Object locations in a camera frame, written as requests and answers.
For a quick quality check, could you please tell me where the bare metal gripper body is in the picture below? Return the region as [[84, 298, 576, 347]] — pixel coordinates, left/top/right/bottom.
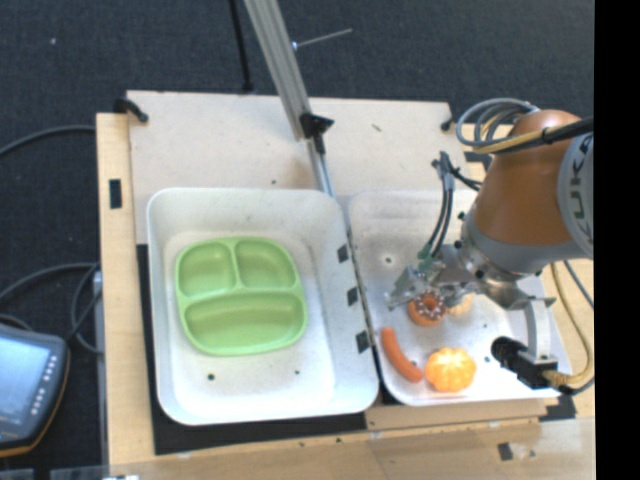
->
[[425, 243, 524, 311]]

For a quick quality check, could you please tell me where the beige biscuit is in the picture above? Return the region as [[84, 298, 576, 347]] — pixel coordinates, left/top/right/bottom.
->
[[446, 292, 474, 317]]

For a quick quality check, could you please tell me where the brown sprinkled doughnut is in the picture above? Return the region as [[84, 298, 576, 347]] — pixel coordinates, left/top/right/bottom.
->
[[406, 291, 448, 328]]

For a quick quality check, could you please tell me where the white plastic tray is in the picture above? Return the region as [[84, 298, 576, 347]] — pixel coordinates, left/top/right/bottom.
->
[[145, 186, 381, 427], [344, 188, 574, 408]]

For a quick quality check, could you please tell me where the orange sausage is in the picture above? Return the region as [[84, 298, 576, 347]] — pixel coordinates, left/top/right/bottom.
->
[[380, 325, 425, 384]]

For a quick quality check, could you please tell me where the peeled orange mandarin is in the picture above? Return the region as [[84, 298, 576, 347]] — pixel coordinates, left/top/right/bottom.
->
[[424, 346, 478, 394]]

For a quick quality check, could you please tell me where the green divided plate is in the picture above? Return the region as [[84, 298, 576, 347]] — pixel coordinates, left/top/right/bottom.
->
[[173, 236, 308, 358]]

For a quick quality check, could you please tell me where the pale wood board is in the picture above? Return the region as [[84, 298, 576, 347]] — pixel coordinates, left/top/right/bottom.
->
[[124, 90, 561, 432]]

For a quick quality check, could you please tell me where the black cylinder on white bracket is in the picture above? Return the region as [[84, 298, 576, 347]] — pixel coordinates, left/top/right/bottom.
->
[[490, 295, 560, 390]]

